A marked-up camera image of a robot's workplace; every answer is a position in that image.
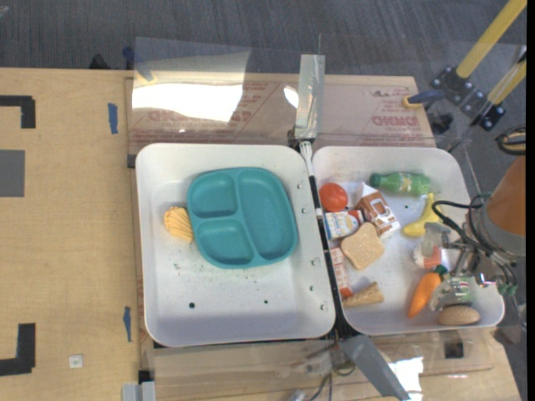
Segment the green bottle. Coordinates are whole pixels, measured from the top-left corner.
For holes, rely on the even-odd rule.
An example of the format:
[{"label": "green bottle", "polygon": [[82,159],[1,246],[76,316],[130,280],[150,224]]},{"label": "green bottle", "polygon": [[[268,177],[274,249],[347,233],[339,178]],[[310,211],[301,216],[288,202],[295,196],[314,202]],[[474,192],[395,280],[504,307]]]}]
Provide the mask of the green bottle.
[{"label": "green bottle", "polygon": [[426,195],[429,193],[431,182],[429,178],[422,174],[393,172],[388,175],[372,174],[369,184],[375,189],[386,189],[394,193]]}]

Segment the wooden table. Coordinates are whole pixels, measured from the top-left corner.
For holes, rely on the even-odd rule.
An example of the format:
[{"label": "wooden table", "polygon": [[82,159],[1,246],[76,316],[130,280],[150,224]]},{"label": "wooden table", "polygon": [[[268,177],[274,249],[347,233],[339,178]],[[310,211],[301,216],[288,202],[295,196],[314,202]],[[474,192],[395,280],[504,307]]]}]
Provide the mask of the wooden table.
[{"label": "wooden table", "polygon": [[[0,399],[120,399],[122,385],[137,381],[135,220],[126,166],[125,81],[131,77],[119,70],[0,69],[0,95],[36,102],[34,129],[21,129],[20,108],[0,107],[0,150],[24,152],[23,197],[0,197],[0,360],[16,358],[18,325],[35,325],[34,367],[0,376]],[[473,340],[487,345],[490,366],[421,377],[423,393],[519,399],[491,330]],[[335,379],[334,399],[378,396],[355,379]],[[172,399],[164,392],[161,399]],[[269,393],[242,392],[240,399],[279,400],[291,392],[274,383]]]}]

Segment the chocolate milk carton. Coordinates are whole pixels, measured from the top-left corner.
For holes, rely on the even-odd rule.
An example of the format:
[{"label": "chocolate milk carton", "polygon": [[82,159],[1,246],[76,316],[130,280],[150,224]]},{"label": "chocolate milk carton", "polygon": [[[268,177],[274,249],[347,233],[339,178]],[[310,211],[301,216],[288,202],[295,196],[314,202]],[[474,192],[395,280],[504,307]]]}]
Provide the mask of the chocolate milk carton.
[{"label": "chocolate milk carton", "polygon": [[380,191],[362,182],[357,188],[356,200],[355,208],[361,210],[364,219],[375,226],[381,239],[387,238],[400,229],[400,222]]}]

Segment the white tray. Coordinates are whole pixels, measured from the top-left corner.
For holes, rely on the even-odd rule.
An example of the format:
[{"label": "white tray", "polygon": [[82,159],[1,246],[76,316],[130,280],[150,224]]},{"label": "white tray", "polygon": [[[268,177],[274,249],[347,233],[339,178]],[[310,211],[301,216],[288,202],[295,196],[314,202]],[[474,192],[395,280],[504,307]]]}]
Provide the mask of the white tray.
[{"label": "white tray", "polygon": [[[440,149],[323,147],[313,156],[313,168],[318,188],[329,181],[341,184],[349,193],[349,206],[354,206],[353,197],[360,181],[369,184],[369,177],[374,172],[388,174],[396,171],[429,176],[431,188],[438,189],[435,193],[436,200],[462,204],[470,202],[461,168],[449,153]],[[420,217],[425,205],[422,197],[389,194],[385,190],[381,193],[401,227]],[[465,209],[445,206],[442,210],[459,225],[465,221]],[[452,240],[457,237],[455,232],[451,233]],[[425,272],[412,260],[413,251],[420,241],[420,238],[409,238],[398,231],[384,240],[383,256],[363,271],[356,271],[347,263],[354,291],[377,281],[385,295],[385,301],[381,304],[344,309],[346,320],[354,329],[369,335],[389,335],[456,328],[439,325],[436,313],[428,309],[412,319],[406,317],[412,292]],[[331,247],[337,245],[337,242],[331,241]],[[445,254],[442,257],[443,264],[451,269],[456,257],[455,251]],[[505,312],[502,296],[495,286],[481,288],[474,283],[471,288],[473,307],[481,314],[481,321],[473,327],[496,326]]]},{"label": "white tray", "polygon": [[[298,245],[281,262],[250,269],[213,266],[172,237],[163,215],[186,206],[190,183],[209,170],[256,166],[282,181],[298,228]],[[278,145],[145,147],[135,162],[145,296],[145,324],[168,347],[317,338],[335,310],[308,174],[302,157]]]}]

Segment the gray square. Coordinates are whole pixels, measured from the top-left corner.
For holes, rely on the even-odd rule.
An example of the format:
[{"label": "gray square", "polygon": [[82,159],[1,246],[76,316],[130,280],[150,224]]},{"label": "gray square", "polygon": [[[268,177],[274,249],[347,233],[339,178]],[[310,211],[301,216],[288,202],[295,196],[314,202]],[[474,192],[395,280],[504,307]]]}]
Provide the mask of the gray square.
[{"label": "gray square", "polygon": [[24,197],[24,150],[0,150],[0,197]]}]

